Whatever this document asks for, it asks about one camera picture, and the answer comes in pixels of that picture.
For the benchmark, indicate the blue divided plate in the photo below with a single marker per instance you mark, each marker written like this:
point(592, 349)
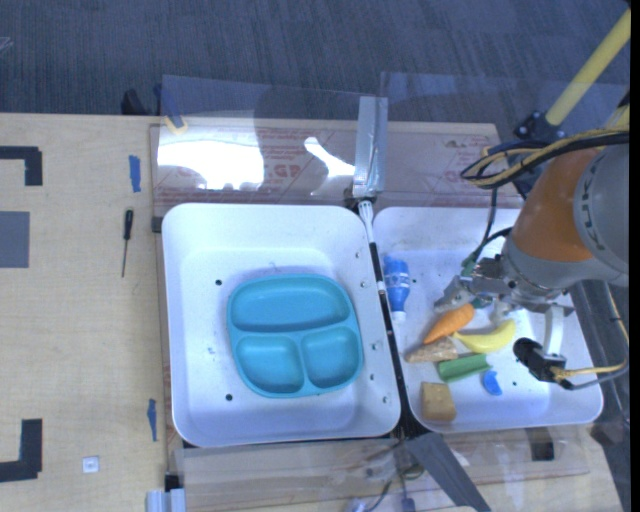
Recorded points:
point(292, 305)

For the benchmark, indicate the black cylinder on white bracket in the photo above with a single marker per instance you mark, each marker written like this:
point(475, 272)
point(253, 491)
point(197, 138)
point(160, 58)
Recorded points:
point(535, 356)

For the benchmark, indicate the orange carrot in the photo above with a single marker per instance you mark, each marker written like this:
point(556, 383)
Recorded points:
point(450, 324)

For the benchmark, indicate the tan square biscuit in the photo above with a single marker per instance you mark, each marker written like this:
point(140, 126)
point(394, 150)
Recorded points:
point(438, 401)

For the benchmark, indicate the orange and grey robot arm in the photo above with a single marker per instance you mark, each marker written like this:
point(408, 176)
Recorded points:
point(555, 215)

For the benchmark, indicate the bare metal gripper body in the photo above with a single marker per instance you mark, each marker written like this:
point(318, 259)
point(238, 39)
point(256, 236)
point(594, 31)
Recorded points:
point(492, 280)

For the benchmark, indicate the green block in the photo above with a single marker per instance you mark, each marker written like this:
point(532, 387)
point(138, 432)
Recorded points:
point(462, 367)

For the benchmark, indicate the black screwdriver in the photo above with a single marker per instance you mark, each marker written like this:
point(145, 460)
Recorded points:
point(128, 225)

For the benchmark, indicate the white plastic tray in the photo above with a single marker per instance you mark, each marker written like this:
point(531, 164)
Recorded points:
point(200, 320)
point(525, 400)

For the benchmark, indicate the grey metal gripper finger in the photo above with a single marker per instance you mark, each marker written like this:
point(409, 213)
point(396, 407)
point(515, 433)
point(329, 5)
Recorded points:
point(447, 301)
point(457, 286)

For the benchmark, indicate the yellow banana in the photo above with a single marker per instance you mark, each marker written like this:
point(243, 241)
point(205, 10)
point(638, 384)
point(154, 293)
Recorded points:
point(487, 341)

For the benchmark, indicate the small blue piece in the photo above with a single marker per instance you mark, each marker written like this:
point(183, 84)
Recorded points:
point(492, 384)

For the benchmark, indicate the blue and white bottle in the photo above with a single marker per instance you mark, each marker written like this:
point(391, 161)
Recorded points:
point(396, 282)

